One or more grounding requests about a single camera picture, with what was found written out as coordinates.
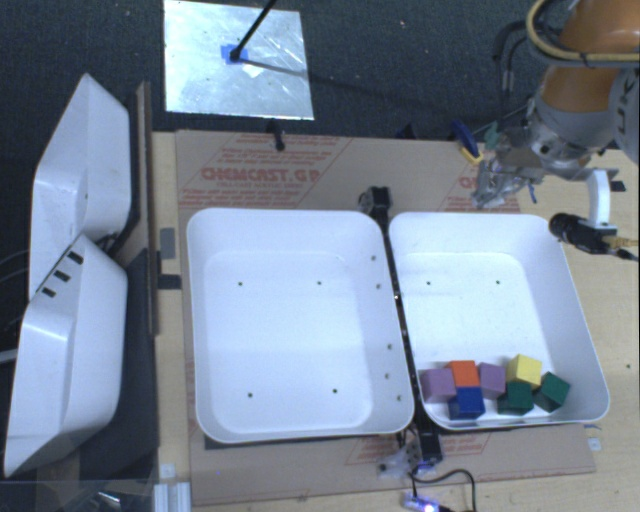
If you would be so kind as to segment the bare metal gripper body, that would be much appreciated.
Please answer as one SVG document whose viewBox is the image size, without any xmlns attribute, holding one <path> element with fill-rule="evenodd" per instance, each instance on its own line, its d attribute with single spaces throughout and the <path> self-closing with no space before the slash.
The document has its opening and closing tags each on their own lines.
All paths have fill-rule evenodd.
<svg viewBox="0 0 640 512">
<path fill-rule="evenodd" d="M 546 176 L 583 181 L 592 156 L 592 148 L 569 142 L 554 132 L 507 128 L 495 148 L 491 184 L 540 184 Z"/>
</svg>

